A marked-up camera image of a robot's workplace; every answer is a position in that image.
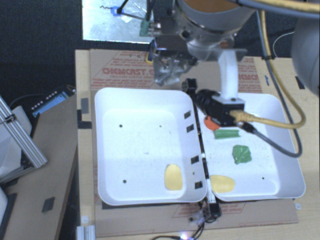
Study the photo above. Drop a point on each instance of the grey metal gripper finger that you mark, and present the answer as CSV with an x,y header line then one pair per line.
x,y
162,72
180,70

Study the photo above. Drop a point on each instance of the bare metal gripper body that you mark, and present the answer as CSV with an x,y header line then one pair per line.
x,y
200,42

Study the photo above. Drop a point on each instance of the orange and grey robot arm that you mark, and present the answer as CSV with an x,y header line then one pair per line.
x,y
207,1

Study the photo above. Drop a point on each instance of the brown cardboard board, red print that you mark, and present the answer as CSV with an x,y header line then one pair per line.
x,y
130,69

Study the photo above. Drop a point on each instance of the orange toy carrot piece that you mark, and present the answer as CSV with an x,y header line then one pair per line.
x,y
210,124

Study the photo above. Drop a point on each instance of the white plastic tray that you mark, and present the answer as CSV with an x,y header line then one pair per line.
x,y
262,164
140,144

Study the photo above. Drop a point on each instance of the green toy bean stick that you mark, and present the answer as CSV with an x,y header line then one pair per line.
x,y
226,134

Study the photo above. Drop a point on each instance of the thin black and white rod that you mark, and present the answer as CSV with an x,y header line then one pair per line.
x,y
203,156

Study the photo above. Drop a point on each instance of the green toy leaf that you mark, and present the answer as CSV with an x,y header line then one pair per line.
x,y
242,154

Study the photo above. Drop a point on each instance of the yellow oval toy chip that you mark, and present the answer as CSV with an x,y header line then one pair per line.
x,y
173,177
222,184

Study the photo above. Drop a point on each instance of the black cylinder on white bracket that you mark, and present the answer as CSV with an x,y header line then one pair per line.
x,y
228,71

